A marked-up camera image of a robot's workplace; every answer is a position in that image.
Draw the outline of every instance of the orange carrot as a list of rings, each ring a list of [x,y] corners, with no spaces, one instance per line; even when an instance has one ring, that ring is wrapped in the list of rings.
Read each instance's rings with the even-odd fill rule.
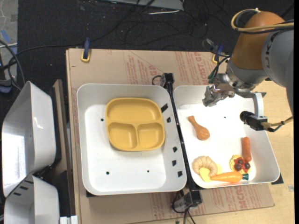
[[[243,178],[243,175],[238,171],[227,172],[215,175],[210,179],[213,181],[222,181],[222,182],[239,182]]]
[[[250,139],[248,137],[244,137],[242,139],[242,152],[243,152],[243,159],[247,162],[250,162],[251,161]]]

